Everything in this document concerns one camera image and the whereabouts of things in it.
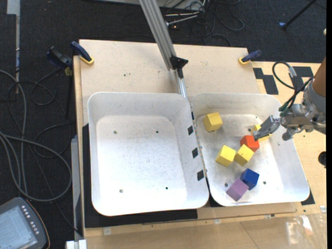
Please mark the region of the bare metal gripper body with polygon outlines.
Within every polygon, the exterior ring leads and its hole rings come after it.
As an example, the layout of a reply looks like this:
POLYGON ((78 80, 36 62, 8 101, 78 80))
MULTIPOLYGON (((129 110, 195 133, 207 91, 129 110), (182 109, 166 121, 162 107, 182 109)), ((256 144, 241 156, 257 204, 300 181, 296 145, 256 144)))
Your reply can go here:
POLYGON ((326 134, 326 106, 302 102, 286 108, 280 113, 281 125, 286 129, 285 134, 297 134, 302 131, 313 130, 326 134))

